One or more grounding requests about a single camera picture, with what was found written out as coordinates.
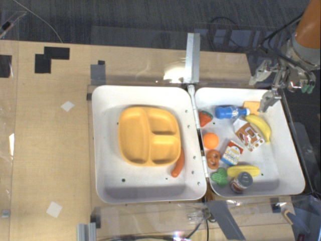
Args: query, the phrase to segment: blue plastic bottle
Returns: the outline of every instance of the blue plastic bottle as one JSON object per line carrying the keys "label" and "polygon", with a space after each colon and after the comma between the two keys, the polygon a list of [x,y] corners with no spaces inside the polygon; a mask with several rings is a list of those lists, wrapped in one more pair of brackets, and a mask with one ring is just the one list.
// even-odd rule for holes
{"label": "blue plastic bottle", "polygon": [[235,106],[228,107],[216,107],[215,108],[215,116],[216,118],[237,118],[241,115],[249,115],[250,110],[248,108],[241,109]]}

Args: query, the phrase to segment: white diamond sticker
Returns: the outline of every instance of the white diamond sticker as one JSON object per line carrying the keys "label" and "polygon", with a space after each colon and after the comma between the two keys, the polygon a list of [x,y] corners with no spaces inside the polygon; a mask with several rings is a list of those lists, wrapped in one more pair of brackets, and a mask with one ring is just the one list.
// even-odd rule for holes
{"label": "white diamond sticker", "polygon": [[47,214],[49,214],[52,217],[57,218],[61,209],[62,209],[61,205],[59,205],[55,202],[51,202],[51,204],[49,205],[49,207],[47,209]]}
{"label": "white diamond sticker", "polygon": [[72,107],[74,107],[75,105],[72,103],[72,102],[70,102],[70,101],[67,101],[67,102],[65,102],[62,106],[61,106],[61,108],[63,109],[63,110],[65,110],[65,111],[70,111],[71,110],[71,108]]}

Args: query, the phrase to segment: can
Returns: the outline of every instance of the can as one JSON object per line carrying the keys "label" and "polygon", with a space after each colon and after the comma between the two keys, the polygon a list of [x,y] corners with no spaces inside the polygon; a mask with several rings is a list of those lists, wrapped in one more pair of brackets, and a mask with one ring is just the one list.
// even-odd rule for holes
{"label": "can", "polygon": [[253,178],[248,172],[241,172],[234,178],[230,187],[235,193],[242,193],[243,190],[249,188],[253,184]]}

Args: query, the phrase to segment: wooden surface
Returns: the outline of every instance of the wooden surface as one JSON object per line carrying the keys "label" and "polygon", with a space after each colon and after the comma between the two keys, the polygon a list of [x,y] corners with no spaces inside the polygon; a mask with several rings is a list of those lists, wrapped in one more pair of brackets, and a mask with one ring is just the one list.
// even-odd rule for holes
{"label": "wooden surface", "polygon": [[[45,46],[69,47],[70,60],[52,60],[51,74],[35,74],[35,54],[43,54]],[[92,209],[101,204],[90,185],[90,121],[86,100],[90,64],[97,64],[98,60],[106,62],[108,83],[157,83],[165,73],[184,65],[185,51],[0,41],[0,54],[4,51],[12,54],[19,67],[10,241],[76,240],[77,224],[87,224]],[[201,53],[200,73],[204,82],[246,85],[250,78],[245,55]],[[61,108],[67,101],[75,104],[69,112]],[[52,201],[62,206],[57,218],[46,213]],[[128,208],[102,205],[107,208],[107,218],[113,219],[118,212],[121,234],[133,222],[138,222],[135,226],[143,232],[157,230],[153,224],[148,227],[146,221],[151,205]],[[176,205],[155,206],[154,216],[166,229],[166,221],[173,216],[171,206]],[[128,210],[133,210],[134,220],[128,219]],[[177,213],[180,218],[186,218],[184,211]],[[268,215],[270,221],[264,226]],[[242,230],[248,240],[259,240],[261,236],[270,237],[264,240],[274,240],[279,235],[282,237],[278,240],[293,240],[291,227],[281,215],[275,218],[270,211],[264,212],[260,223],[253,216],[253,213],[237,216],[237,221],[246,222]],[[0,236],[6,241],[8,220],[7,223],[1,220],[0,226],[4,230]],[[225,240],[216,223],[210,227],[210,240]],[[100,236],[111,234],[101,229],[97,232]],[[206,231],[201,230],[193,240],[205,237]]]}

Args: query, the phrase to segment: orange ball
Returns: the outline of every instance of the orange ball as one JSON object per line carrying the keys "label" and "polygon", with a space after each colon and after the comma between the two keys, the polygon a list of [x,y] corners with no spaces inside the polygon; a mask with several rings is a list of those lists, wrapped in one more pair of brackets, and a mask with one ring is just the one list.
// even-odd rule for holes
{"label": "orange ball", "polygon": [[206,133],[203,136],[203,144],[207,149],[214,149],[219,144],[219,137],[214,133]]}

